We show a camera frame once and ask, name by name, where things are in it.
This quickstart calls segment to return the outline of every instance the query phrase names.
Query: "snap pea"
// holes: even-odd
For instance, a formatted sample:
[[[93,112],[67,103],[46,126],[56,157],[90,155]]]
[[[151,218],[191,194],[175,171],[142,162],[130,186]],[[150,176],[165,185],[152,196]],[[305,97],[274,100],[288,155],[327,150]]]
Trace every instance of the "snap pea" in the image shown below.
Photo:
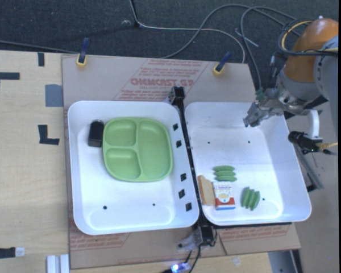
[[[217,176],[215,177],[217,181],[230,181],[230,182],[235,182],[238,178],[234,176]]]
[[[216,176],[235,176],[236,173],[228,170],[221,170],[214,172],[214,175]]]
[[[253,201],[253,203],[250,205],[250,209],[253,211],[257,205],[259,204],[259,200],[260,200],[260,192],[257,191],[255,192],[255,199]]]
[[[230,165],[216,166],[213,168],[215,172],[217,171],[233,171],[235,168]]]
[[[250,197],[251,191],[250,187],[244,188],[243,199],[241,201],[241,206],[244,207]]]
[[[250,190],[250,197],[248,198],[248,201],[245,203],[246,208],[250,208],[250,205],[254,201],[254,198],[255,198],[255,190],[251,189]]]

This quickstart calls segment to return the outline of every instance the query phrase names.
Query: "light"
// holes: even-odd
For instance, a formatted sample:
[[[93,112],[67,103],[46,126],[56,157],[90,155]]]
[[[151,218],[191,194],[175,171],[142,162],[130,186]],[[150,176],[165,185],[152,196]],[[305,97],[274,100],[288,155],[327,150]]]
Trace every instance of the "light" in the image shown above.
[[[174,264],[170,269],[173,273],[180,273],[191,269],[191,265],[189,263]]]

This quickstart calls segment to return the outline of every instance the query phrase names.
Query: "cable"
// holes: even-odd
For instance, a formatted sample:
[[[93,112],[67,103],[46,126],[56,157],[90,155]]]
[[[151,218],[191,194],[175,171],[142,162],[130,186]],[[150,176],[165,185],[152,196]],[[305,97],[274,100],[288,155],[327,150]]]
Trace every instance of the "cable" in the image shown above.
[[[192,272],[192,270],[193,270],[194,266],[196,265],[197,260],[198,260],[198,258],[199,258],[200,255],[201,255],[201,246],[198,246],[198,253],[197,253],[197,256],[196,256],[196,258],[195,258],[195,260],[194,260],[194,262],[193,262],[193,265],[192,265],[192,267],[191,267],[191,270],[189,270],[188,273],[191,273],[191,272]]]
[[[303,24],[309,24],[313,22],[313,19],[298,19],[288,23],[282,33],[278,37],[278,47],[284,53],[287,53],[292,56],[338,56],[338,48],[331,48],[331,49],[307,49],[304,51],[290,51],[285,47],[285,39],[288,34],[295,28]]]
[[[0,43],[3,44],[12,44],[16,46],[21,46],[21,47],[28,47],[28,48],[37,48],[37,49],[46,49],[49,51],[56,51],[56,52],[62,52],[62,53],[78,53],[78,52],[72,52],[72,51],[66,51],[64,49],[59,49],[59,48],[48,48],[48,47],[42,47],[40,45],[34,45],[34,44],[25,44],[25,43],[15,43],[15,42],[8,42],[7,40],[0,40]]]
[[[275,9],[272,9],[272,8],[269,8],[269,7],[262,7],[262,6],[249,7],[249,6],[247,6],[247,5],[241,5],[241,4],[226,4],[226,5],[219,6],[219,7],[215,8],[214,10],[212,10],[212,11],[207,15],[207,17],[203,20],[203,22],[201,23],[201,25],[200,25],[198,28],[164,28],[164,27],[151,27],[151,26],[146,26],[145,24],[143,24],[142,22],[140,22],[140,21],[138,20],[138,16],[136,15],[134,6],[133,6],[133,4],[132,4],[132,0],[129,0],[129,1],[130,1],[130,5],[131,5],[131,9],[132,9],[133,15],[134,15],[134,19],[135,19],[136,23],[139,25],[140,28],[144,27],[144,28],[151,28],[151,29],[158,29],[158,30],[195,30],[195,31],[196,31],[196,32],[194,33],[194,35],[191,37],[191,39],[190,39],[185,45],[183,45],[183,47],[181,47],[181,48],[178,49],[176,52],[171,53],[171,54],[168,55],[168,56],[164,56],[163,59],[168,59],[168,58],[170,58],[170,57],[173,57],[173,56],[177,55],[178,53],[182,52],[184,49],[186,49],[186,48],[193,42],[193,40],[196,38],[196,36],[199,34],[199,32],[200,32],[201,30],[204,30],[203,26],[204,26],[205,23],[208,21],[208,19],[209,19],[215,12],[217,12],[218,10],[223,9],[223,8],[227,8],[227,7],[241,7],[241,8],[246,8],[247,10],[243,13],[242,18],[241,18],[241,20],[240,20],[240,31],[241,31],[242,38],[243,38],[244,44],[245,44],[245,46],[246,46],[247,52],[248,52],[248,54],[249,54],[249,56],[250,56],[250,59],[251,59],[251,61],[252,61],[253,66],[254,66],[254,68],[255,68],[255,72],[256,72],[256,76],[257,76],[257,81],[258,81],[258,85],[259,85],[259,87],[256,88],[256,89],[260,89],[263,85],[262,85],[262,83],[261,83],[261,77],[260,77],[259,69],[258,69],[257,64],[256,64],[256,61],[255,61],[255,59],[254,59],[254,57],[253,57],[253,55],[252,55],[252,52],[251,52],[251,50],[250,50],[250,48],[249,48],[249,46],[248,46],[248,41],[247,41],[246,36],[245,36],[245,34],[244,34],[244,28],[243,28],[244,17],[245,17],[246,14],[249,13],[250,11],[255,11],[255,12],[259,13],[259,14],[262,14],[262,15],[264,15],[264,16],[270,18],[271,20],[277,22],[278,24],[284,26],[285,23],[283,23],[283,22],[279,21],[278,19],[276,19],[276,18],[274,18],[274,17],[272,17],[272,16],[270,16],[270,15],[268,15],[268,14],[266,14],[266,13],[260,11],[260,10],[269,10],[269,11],[272,11],[272,12],[274,12],[274,13],[283,15],[284,17],[287,17],[287,18],[289,18],[289,19],[295,19],[294,17],[292,17],[292,16],[290,16],[290,15],[288,15],[288,14],[286,14],[286,13],[283,13],[283,12],[281,12],[281,11],[278,11],[278,10],[275,10]]]

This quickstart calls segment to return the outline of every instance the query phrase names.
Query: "green plate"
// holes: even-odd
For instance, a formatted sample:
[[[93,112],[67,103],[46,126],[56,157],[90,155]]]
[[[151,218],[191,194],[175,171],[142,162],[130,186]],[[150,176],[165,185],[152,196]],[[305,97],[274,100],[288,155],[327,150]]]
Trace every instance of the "green plate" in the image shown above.
[[[168,130],[152,119],[122,117],[108,121],[102,147],[106,169],[118,180],[159,181],[173,168]]]

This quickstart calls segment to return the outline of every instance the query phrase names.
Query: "dark floor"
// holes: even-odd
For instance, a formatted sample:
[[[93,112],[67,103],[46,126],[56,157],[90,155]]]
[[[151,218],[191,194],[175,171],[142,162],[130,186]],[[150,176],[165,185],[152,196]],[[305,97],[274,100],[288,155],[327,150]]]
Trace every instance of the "dark floor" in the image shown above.
[[[227,32],[243,43],[235,33],[235,29],[242,30],[256,43],[258,47],[248,46],[264,86],[283,24],[292,18],[315,19],[320,15],[339,19],[339,0],[134,0],[134,5],[138,21],[157,28],[198,28],[212,11],[228,5],[215,11],[203,28]],[[0,49],[38,50],[3,42],[8,41],[78,52],[84,37],[88,37],[89,54],[167,57],[195,33],[135,27],[129,0],[0,0]],[[242,49],[233,38],[221,32],[200,31],[188,47],[172,57],[219,61],[227,51],[232,53],[230,62],[243,61]],[[244,62],[249,64],[257,84],[249,54]]]

